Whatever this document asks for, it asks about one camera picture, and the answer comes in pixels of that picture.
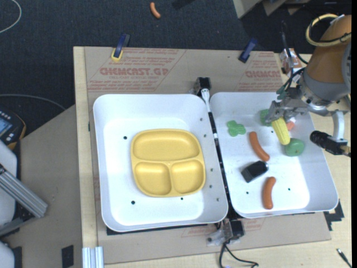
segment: sausage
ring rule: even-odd
[[[255,131],[249,133],[249,140],[254,152],[258,155],[258,157],[264,162],[269,161],[270,156],[263,150],[263,148],[259,144],[258,135]]]
[[[276,178],[273,176],[269,177],[266,180],[263,188],[263,206],[265,209],[272,209],[273,208],[273,199],[272,199],[272,190],[273,186],[276,183]]]
[[[157,18],[160,19],[161,18],[161,14],[159,12],[157,12],[156,8],[155,8],[155,3],[151,2],[150,3],[150,10],[151,13]]]

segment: black floor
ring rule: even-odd
[[[73,46],[114,47],[126,32],[131,47],[242,50],[255,37],[255,50],[280,52],[285,21],[289,46],[312,53],[304,37],[308,24],[328,12],[351,14],[351,0],[312,0],[293,15],[281,7],[269,17],[258,4],[242,19],[232,0],[16,1],[22,8],[19,23],[0,32],[0,104],[24,119],[27,134],[57,116],[62,111],[57,104],[74,104]],[[151,1],[160,9],[160,20],[148,9]],[[17,16],[15,3],[0,0],[0,31]]]

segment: white cable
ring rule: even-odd
[[[13,3],[15,3],[16,6],[18,7],[18,9],[19,9],[19,15],[18,15],[17,20],[16,20],[13,24],[11,24],[9,27],[7,27],[7,28],[5,28],[5,29],[3,29],[3,30],[0,30],[0,34],[1,34],[1,33],[4,33],[5,31],[7,31],[7,30],[11,29],[13,26],[15,26],[15,25],[20,21],[21,16],[22,16],[22,9],[21,9],[20,4],[19,4],[16,0],[10,0],[10,1],[12,1]]]

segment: table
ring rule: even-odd
[[[95,215],[95,196],[93,183],[93,168],[91,164],[91,143],[88,131],[89,112],[86,84],[85,48],[74,47],[76,116],[78,133],[78,161],[80,178],[81,226],[83,247],[98,245],[97,220]],[[333,105],[346,109],[348,105],[341,101]],[[315,127],[320,131],[331,132],[332,120],[312,116]],[[345,138],[350,142],[350,114],[345,115]],[[289,246],[256,248],[237,251],[238,257],[258,262],[261,267],[340,267],[345,265],[337,254],[340,248],[351,261],[351,164],[350,158],[332,156],[325,153],[327,163],[334,177],[344,219],[332,224],[332,240],[323,242],[303,243]],[[227,253],[223,257],[224,265],[237,267],[240,264]],[[149,261],[135,261],[122,264],[106,265],[105,267],[216,267],[217,253],[205,253],[193,256],[173,257]]]

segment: white tray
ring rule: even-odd
[[[112,230],[188,226],[220,222],[228,202],[203,100],[192,94],[106,94],[93,107],[104,223]],[[190,131],[202,148],[206,182],[184,197],[149,197],[136,186],[132,138],[149,129]]]
[[[290,136],[305,143],[300,156],[289,157],[272,127],[263,126],[259,111],[269,108],[275,93],[216,93],[210,100],[216,123],[225,175],[234,210],[246,218],[308,213],[334,209],[337,191],[322,148],[310,141],[314,126],[310,114],[296,117]],[[246,134],[231,137],[226,123],[235,120],[247,129]],[[269,170],[247,183],[241,171],[259,160],[248,133],[256,131],[259,142],[270,154]],[[273,187],[274,207],[263,208],[262,190],[267,177],[277,179]]]

